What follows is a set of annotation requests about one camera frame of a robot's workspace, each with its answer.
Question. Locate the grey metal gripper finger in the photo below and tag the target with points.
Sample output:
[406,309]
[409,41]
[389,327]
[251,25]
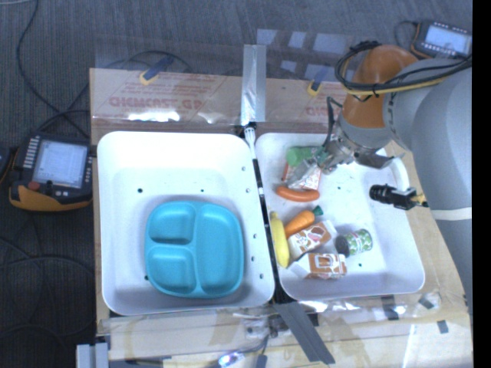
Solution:
[324,163]
[303,171]

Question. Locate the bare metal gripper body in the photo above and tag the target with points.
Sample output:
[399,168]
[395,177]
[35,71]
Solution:
[342,152]

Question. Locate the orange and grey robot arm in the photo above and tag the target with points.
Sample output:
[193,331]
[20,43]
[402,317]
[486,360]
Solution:
[433,121]

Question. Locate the orange sausage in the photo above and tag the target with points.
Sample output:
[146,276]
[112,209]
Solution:
[297,194]

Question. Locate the thin black and white rod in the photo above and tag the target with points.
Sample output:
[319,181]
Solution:
[260,190]

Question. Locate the orange carrot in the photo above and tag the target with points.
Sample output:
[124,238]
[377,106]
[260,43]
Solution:
[299,222]

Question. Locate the white plastic tray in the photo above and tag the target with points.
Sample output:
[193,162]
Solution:
[353,213]
[172,159]

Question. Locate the yellow banana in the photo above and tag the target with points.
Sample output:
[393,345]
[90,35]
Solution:
[282,244]

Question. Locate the green can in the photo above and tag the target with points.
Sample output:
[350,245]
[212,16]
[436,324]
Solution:
[358,242]

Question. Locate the blue divided plate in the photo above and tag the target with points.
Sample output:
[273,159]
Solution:
[193,249]

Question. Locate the brown cardboard board, red print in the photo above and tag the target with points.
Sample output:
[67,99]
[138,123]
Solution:
[161,98]

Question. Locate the black cylinder on white bracket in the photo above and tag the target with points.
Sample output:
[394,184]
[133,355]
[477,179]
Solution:
[395,197]

